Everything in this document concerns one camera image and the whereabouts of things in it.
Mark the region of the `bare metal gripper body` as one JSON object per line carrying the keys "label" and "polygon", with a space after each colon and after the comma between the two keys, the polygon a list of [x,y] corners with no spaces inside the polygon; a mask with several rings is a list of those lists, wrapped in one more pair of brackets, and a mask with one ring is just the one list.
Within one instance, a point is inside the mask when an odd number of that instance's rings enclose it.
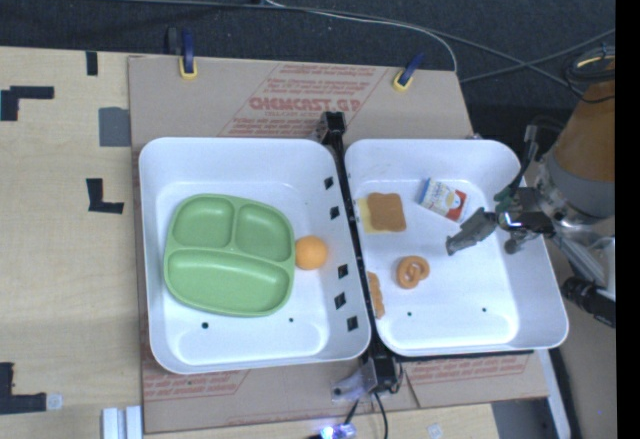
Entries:
{"label": "bare metal gripper body", "polygon": [[507,186],[496,194],[497,223],[514,235],[571,236],[601,221],[579,210],[555,187]]}

